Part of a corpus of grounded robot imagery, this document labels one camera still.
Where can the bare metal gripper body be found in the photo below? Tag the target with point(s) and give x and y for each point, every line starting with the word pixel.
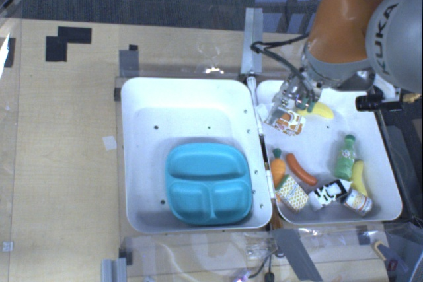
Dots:
pixel 294 90

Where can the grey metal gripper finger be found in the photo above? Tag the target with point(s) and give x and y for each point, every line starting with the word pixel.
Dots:
pixel 274 114

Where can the white and orange carton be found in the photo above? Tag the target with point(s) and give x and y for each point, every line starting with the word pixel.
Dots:
pixel 291 123

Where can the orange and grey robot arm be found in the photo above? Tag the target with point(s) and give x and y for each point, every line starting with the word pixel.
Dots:
pixel 343 26

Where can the yellow banana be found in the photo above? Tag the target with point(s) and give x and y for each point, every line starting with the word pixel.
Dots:
pixel 358 176
pixel 324 111

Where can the white plastic tray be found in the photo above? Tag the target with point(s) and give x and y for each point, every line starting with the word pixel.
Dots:
pixel 198 109
pixel 317 142

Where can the orange carrot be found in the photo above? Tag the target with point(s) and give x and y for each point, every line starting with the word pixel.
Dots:
pixel 278 170

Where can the orange sausage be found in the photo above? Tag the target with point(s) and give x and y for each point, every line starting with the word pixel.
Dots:
pixel 299 170

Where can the yellow patterned carton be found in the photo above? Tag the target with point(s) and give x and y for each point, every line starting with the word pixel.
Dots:
pixel 292 195

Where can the green bottle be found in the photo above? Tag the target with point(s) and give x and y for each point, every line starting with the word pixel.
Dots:
pixel 345 162

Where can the blue divided plate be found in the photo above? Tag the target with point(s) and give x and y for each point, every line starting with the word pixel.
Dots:
pixel 208 185

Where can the black and white carton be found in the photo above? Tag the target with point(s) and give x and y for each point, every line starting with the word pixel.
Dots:
pixel 328 195

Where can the small orange label can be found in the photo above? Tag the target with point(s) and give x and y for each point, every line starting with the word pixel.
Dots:
pixel 358 203

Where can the black cylinder on white bracket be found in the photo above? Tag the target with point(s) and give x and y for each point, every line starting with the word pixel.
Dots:
pixel 370 103

